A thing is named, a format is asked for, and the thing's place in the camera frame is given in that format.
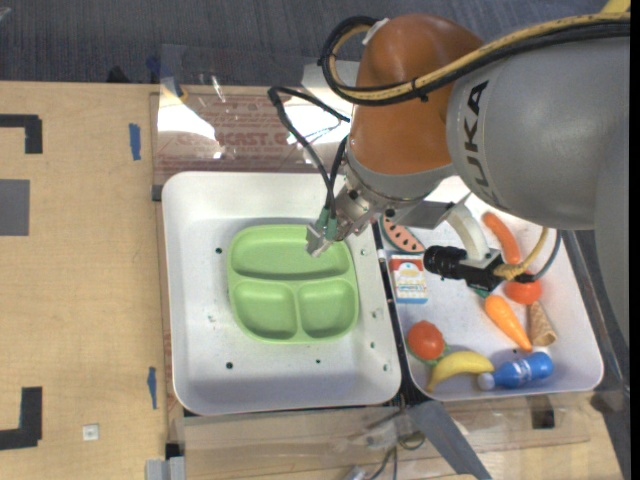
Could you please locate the brown cardboard board red print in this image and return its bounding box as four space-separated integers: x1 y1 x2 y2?
149 83 362 422

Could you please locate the yellow banana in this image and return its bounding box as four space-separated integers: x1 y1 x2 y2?
425 350 496 394

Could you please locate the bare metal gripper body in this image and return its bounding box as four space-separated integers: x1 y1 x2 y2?
319 185 385 243

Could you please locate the orange carrot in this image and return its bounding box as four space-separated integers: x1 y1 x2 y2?
483 294 534 353

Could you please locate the white red and blue carton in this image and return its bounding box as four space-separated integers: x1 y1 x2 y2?
388 253 430 305

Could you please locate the watermelon slice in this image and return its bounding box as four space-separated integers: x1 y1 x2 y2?
379 213 427 255

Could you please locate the red tomato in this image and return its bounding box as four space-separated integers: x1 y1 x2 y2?
405 319 448 367

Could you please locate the white plastic tray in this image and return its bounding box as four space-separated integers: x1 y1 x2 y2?
160 170 403 417
372 187 605 403

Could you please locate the thin black and white rod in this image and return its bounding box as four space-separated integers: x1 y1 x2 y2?
373 221 407 400

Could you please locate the blue bottle white cap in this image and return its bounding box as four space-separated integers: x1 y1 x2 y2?
476 350 556 393

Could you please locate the orange fruit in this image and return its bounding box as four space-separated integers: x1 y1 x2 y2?
503 272 544 306

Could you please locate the green divided plate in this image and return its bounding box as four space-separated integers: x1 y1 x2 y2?
226 223 361 345

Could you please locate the black cylinder on white bracket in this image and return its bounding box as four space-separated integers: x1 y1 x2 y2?
423 202 504 292

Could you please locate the tan ice cream cone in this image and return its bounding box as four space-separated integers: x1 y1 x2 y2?
526 300 558 348

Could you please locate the orange sausage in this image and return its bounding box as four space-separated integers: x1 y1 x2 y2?
481 211 523 266

